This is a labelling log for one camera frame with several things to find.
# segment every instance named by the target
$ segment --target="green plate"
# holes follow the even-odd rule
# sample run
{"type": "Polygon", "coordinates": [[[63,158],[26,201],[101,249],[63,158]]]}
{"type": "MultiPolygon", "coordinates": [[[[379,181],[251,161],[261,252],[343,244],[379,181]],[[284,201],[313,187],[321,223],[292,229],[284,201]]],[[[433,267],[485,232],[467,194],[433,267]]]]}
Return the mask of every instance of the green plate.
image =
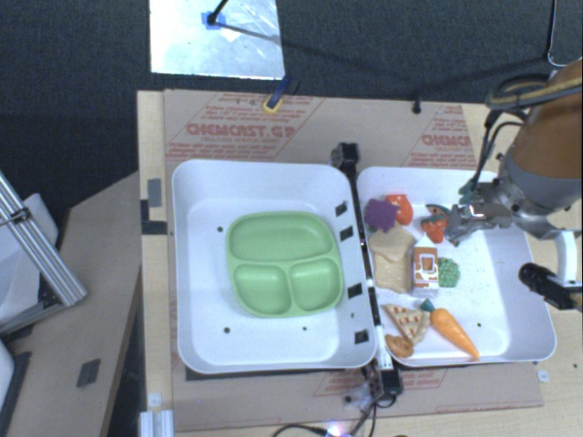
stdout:
{"type": "Polygon", "coordinates": [[[343,294],[336,238],[309,212],[262,212],[227,232],[230,281],[243,308],[260,317],[315,314],[343,294]]]}

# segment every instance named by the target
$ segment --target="black carpet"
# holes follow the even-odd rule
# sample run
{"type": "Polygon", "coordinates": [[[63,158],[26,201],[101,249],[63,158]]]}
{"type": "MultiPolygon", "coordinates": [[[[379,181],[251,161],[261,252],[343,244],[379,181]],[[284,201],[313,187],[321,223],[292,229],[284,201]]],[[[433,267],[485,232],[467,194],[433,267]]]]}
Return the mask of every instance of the black carpet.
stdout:
{"type": "MultiPolygon", "coordinates": [[[[276,0],[298,94],[481,102],[549,73],[551,0],[276,0]]],[[[556,53],[581,53],[583,0],[560,0],[556,53]]],[[[135,171],[136,92],[275,83],[149,71],[148,0],[0,0],[0,169],[54,217],[135,171]]]]}

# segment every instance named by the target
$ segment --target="toy carrot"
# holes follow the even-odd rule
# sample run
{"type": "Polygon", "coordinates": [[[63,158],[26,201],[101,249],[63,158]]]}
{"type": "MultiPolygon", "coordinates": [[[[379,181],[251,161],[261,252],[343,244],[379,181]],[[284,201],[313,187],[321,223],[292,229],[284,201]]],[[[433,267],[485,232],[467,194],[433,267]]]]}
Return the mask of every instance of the toy carrot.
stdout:
{"type": "Polygon", "coordinates": [[[430,300],[425,300],[421,304],[422,310],[427,310],[431,325],[441,333],[446,339],[450,340],[457,348],[471,354],[475,358],[480,357],[480,353],[465,333],[462,326],[459,325],[455,317],[444,308],[435,308],[430,300]]]}

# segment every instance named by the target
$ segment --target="small box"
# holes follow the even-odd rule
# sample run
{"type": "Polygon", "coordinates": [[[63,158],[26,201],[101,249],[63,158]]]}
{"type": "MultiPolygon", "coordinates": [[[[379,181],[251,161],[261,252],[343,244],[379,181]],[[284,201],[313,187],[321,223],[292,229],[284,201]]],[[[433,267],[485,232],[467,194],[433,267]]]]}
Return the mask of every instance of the small box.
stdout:
{"type": "Polygon", "coordinates": [[[439,266],[435,244],[423,235],[413,246],[413,287],[416,298],[434,298],[439,290],[439,266]]]}

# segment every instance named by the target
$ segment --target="wooden table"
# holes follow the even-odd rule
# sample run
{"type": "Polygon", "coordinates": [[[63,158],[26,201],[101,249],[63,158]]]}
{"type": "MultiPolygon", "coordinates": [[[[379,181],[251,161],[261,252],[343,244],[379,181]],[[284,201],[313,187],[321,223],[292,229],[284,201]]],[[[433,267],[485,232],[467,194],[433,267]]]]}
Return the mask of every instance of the wooden table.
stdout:
{"type": "MultiPolygon", "coordinates": [[[[480,105],[462,105],[465,122],[474,149],[481,142],[482,125],[487,110],[480,105]]],[[[138,94],[138,129],[140,158],[140,198],[148,199],[148,183],[161,179],[165,189],[164,155],[164,101],[159,92],[138,94]]],[[[503,131],[498,148],[505,151],[512,140],[511,131],[503,131]]],[[[490,162],[486,169],[492,169],[490,162]]],[[[165,193],[159,204],[149,209],[149,219],[165,221],[167,218],[165,193]]],[[[581,227],[581,206],[578,202],[569,212],[553,217],[554,223],[569,228],[581,227]]],[[[553,246],[529,239],[537,263],[556,267],[553,246]]],[[[146,343],[146,386],[149,398],[148,411],[171,410],[172,379],[170,365],[170,321],[167,238],[162,234],[143,237],[143,296],[146,343]]],[[[581,314],[575,311],[558,311],[551,308],[551,317],[557,333],[557,350],[547,361],[536,368],[546,371],[549,381],[541,383],[544,406],[537,408],[464,412],[416,417],[380,419],[375,435],[443,435],[443,436],[548,436],[579,435],[583,428],[580,409],[583,405],[583,352],[581,349],[581,314]]],[[[180,437],[199,436],[269,436],[278,427],[255,427],[217,431],[183,432],[180,437]]],[[[284,435],[303,436],[305,432],[289,430],[284,435]]]]}
{"type": "Polygon", "coordinates": [[[8,437],[107,435],[139,302],[137,174],[71,209],[60,253],[89,294],[8,345],[31,353],[8,437]],[[96,380],[78,387],[92,361],[96,380]]]}

